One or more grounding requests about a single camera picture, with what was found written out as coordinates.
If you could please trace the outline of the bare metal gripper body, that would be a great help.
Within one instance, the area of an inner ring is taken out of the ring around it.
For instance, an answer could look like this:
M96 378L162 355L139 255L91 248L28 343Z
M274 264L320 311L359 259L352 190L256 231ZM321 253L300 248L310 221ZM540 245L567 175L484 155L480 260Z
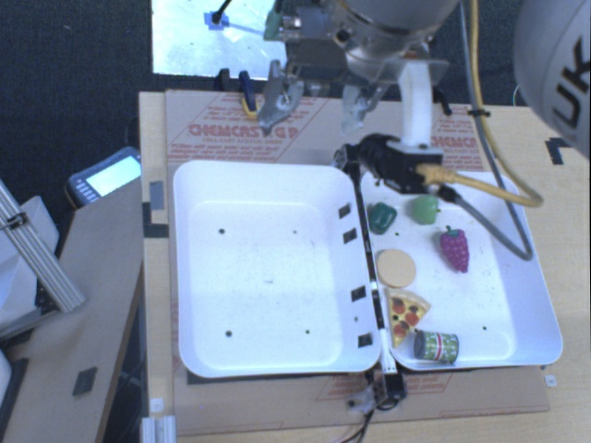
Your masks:
M284 25L287 73L343 85L396 84L404 55L434 31L435 7L427 4L301 6Z

